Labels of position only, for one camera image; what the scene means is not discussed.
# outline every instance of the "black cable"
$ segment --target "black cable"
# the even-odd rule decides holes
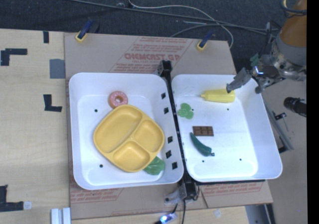
[[[176,209],[177,209],[178,204],[176,204],[174,210],[171,212],[172,214],[175,213]]]
[[[184,223],[184,220],[185,220],[185,212],[186,212],[186,201],[185,201],[185,199],[184,199],[183,201],[184,201],[184,210],[183,210],[183,218],[182,218],[182,220],[181,220],[181,224]]]

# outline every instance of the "donut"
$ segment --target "donut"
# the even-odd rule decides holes
[[[114,91],[109,96],[109,105],[114,109],[120,105],[127,105],[128,97],[122,91]]]

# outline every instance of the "white tray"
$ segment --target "white tray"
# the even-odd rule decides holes
[[[109,94],[122,91],[129,104],[145,112],[163,130],[165,143],[158,157],[165,162],[159,175],[144,170],[127,173],[96,149],[93,132],[112,110]],[[87,190],[162,185],[179,181],[184,173],[165,81],[153,74],[79,73],[70,79],[70,118],[73,173]]]
[[[176,111],[182,103],[193,109],[193,118],[178,116],[190,176],[199,182],[274,179],[282,163],[257,83],[250,80],[235,90],[232,103],[205,101],[206,90],[223,89],[233,75],[178,75],[172,80]],[[212,126],[213,136],[197,136],[215,156],[204,157],[190,139],[193,126]]]

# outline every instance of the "gray floor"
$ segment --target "gray floor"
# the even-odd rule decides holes
[[[231,53],[236,70],[239,71],[242,67],[250,68],[249,59],[263,47],[267,22],[273,20],[283,25],[287,19],[280,8],[280,0],[131,0],[135,5],[133,8],[128,0],[83,1],[95,4],[71,0],[1,0],[0,28],[77,32],[91,18],[100,24],[99,33],[106,34],[170,37],[189,29],[176,37],[203,38],[212,30],[212,40],[226,40],[232,44]],[[216,25],[191,29],[203,23],[212,23],[207,20],[207,15],[193,8],[137,8],[162,5],[184,5],[200,9],[220,24],[227,23],[226,28],[231,34]],[[251,32],[247,27],[261,30]],[[304,92],[293,90],[289,93],[290,97],[298,97]],[[271,104],[277,109],[282,108],[282,102],[277,99],[272,99]],[[305,181],[300,176],[305,176],[304,169],[307,167],[304,162],[307,157],[306,138],[297,140],[296,134],[290,136],[295,140],[296,149],[282,153],[284,173],[278,180],[271,181],[270,187],[274,195],[277,224],[304,224],[308,216],[307,179]]]

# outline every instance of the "blue clamp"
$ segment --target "blue clamp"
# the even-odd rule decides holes
[[[211,38],[212,35],[213,35],[213,32],[210,30],[210,31],[205,35],[205,37],[203,38],[203,40],[201,40],[201,41],[197,44],[196,49],[199,50],[199,51],[204,50],[205,47],[206,47],[207,41]]]
[[[90,30],[90,27],[92,26],[92,24],[93,24],[93,20],[92,19],[89,19],[85,23],[85,25],[83,26],[81,31],[75,36],[75,39],[78,42],[82,42],[86,38],[87,32]]]

